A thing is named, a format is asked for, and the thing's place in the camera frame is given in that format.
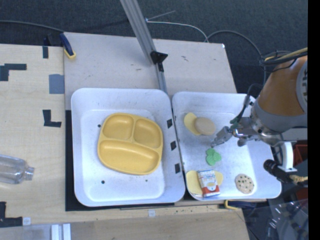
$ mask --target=black bracket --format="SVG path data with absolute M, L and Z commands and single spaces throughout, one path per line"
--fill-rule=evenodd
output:
M 166 59 L 166 57 L 168 57 L 168 54 L 153 50 L 150 53 L 150 56 L 153 61 L 153 64 L 158 64 L 159 71 L 164 72 L 164 66 L 162 65 L 162 62 Z
M 23 225 L 23 218 L 6 218 L 6 202 L 0 202 L 0 228 L 17 227 Z

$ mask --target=plastic bottle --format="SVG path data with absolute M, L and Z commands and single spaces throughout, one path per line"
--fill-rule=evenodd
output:
M 19 184 L 31 181 L 34 170 L 23 159 L 0 154 L 0 182 Z

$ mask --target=cookie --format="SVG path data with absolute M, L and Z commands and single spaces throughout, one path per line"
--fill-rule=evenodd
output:
M 255 187 L 255 184 L 252 178 L 250 178 L 249 176 L 243 173 L 238 174 L 235 177 L 234 182 L 235 182 L 236 188 L 244 194 L 252 193 Z

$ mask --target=white cable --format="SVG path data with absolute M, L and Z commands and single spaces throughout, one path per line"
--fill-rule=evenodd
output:
M 192 26 L 192 25 L 188 25 L 188 24 L 182 24 L 182 23 L 174 23 L 174 22 L 149 21 L 148 19 L 147 19 L 146 22 L 147 22 L 147 23 L 170 24 L 170 25 L 178 25 L 178 26 L 191 27 L 191 28 L 194 28 L 194 29 L 200 31 L 200 32 L 204 35 L 206 42 L 209 43 L 209 40 L 208 40 L 207 35 L 206 35 L 201 29 L 197 28 L 196 26 Z

